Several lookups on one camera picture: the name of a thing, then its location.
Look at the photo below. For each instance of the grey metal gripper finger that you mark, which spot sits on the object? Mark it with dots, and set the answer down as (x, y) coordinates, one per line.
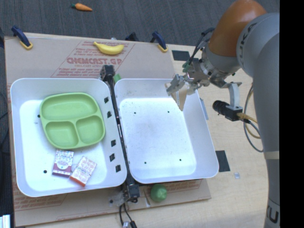
(191, 89)
(175, 82)

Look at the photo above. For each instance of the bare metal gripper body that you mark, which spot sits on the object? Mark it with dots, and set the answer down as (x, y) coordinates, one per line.
(203, 73)

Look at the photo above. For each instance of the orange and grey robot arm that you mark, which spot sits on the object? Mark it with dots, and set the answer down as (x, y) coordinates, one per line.
(263, 63)

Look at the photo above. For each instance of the brown cardboard board, red print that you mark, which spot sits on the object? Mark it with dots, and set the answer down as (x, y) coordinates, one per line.
(147, 56)

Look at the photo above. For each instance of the white plastic tray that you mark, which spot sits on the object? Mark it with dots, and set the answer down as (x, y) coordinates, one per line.
(31, 151)
(159, 136)

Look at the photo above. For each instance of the thin black and white rod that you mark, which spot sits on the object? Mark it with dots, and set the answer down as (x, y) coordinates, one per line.
(120, 129)

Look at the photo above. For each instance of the yellow banana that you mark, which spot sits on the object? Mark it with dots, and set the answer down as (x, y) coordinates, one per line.
(109, 49)

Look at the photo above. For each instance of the green round toy fruit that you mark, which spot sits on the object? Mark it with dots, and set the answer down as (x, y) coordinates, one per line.
(158, 192)

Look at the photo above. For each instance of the green divided plate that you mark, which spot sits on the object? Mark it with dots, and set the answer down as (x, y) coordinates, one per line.
(71, 117)

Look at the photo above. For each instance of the orange carrot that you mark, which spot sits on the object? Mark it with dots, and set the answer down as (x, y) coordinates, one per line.
(83, 7)

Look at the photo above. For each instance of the orange and white carton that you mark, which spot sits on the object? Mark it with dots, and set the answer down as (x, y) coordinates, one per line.
(83, 171)

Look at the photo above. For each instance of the maroon and white carton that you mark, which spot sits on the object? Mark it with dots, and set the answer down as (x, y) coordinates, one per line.
(62, 163)

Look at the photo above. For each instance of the black cylinder on white bracket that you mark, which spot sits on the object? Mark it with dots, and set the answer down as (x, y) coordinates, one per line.
(228, 110)

